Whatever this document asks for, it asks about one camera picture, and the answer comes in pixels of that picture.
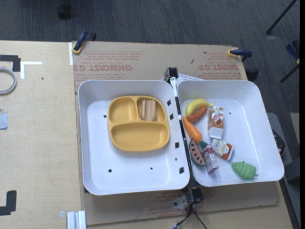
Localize beige toy bread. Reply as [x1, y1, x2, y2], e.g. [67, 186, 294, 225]
[141, 99, 157, 122]

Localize yellow divided plate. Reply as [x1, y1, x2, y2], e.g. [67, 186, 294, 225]
[107, 95, 171, 152]

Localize thin black and white rod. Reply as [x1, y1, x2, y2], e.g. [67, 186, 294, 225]
[170, 77, 196, 190]

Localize yellow banana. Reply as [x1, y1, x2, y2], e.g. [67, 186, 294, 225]
[185, 98, 214, 118]

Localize brown cardboard board red print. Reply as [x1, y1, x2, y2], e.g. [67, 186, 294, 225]
[71, 41, 280, 227]

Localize orange sausage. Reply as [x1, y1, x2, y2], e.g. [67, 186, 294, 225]
[186, 105, 208, 124]

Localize orange carrot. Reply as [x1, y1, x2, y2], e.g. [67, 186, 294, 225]
[182, 115, 208, 148]

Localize watermelon slice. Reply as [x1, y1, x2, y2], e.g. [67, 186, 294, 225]
[189, 138, 206, 167]

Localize orange and white carton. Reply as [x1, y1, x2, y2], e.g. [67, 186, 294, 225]
[207, 105, 224, 139]

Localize white plastic tray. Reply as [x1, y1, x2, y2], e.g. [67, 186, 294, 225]
[78, 80, 191, 196]
[177, 80, 285, 187]

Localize pink carton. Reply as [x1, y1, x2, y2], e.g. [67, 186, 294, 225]
[202, 145, 219, 174]

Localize white and orange packet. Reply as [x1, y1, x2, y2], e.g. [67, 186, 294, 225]
[210, 138, 235, 162]

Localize green grapes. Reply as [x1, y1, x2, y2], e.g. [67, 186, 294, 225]
[231, 161, 259, 180]

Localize black block with thin wires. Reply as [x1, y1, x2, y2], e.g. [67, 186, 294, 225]
[173, 187, 205, 210]
[163, 67, 179, 82]

